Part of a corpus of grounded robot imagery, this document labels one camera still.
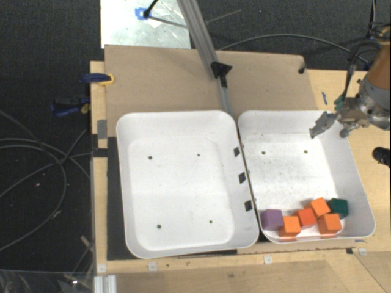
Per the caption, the brown cardboard board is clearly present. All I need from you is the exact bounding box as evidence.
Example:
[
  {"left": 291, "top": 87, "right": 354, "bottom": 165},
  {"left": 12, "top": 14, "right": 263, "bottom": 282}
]
[{"left": 103, "top": 44, "right": 357, "bottom": 255}]

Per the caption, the red-orange cube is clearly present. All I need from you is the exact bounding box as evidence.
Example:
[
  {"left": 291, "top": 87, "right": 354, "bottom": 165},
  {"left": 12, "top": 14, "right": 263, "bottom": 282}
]
[{"left": 294, "top": 208, "right": 318, "bottom": 228}]

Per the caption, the white plastic tray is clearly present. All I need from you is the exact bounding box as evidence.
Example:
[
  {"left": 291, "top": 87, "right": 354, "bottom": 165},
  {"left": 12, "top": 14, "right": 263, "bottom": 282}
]
[
  {"left": 237, "top": 110, "right": 376, "bottom": 245},
  {"left": 115, "top": 110, "right": 260, "bottom": 260}
]

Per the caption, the orange cube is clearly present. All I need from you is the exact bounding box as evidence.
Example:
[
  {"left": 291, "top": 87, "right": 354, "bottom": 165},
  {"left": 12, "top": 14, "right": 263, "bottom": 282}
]
[
  {"left": 278, "top": 215, "right": 302, "bottom": 238},
  {"left": 317, "top": 213, "right": 343, "bottom": 236},
  {"left": 305, "top": 197, "right": 332, "bottom": 219}
]

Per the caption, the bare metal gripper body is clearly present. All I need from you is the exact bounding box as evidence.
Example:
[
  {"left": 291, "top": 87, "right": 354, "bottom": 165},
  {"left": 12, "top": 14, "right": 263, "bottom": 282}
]
[{"left": 335, "top": 97, "right": 391, "bottom": 131}]

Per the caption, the green cube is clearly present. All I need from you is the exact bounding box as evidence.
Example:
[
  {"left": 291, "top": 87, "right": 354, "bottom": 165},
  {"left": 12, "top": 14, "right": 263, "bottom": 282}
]
[{"left": 327, "top": 198, "right": 349, "bottom": 219}]

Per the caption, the purple cube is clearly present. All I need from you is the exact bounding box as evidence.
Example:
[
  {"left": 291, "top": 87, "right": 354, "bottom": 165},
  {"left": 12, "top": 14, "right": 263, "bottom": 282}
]
[{"left": 260, "top": 208, "right": 285, "bottom": 232}]

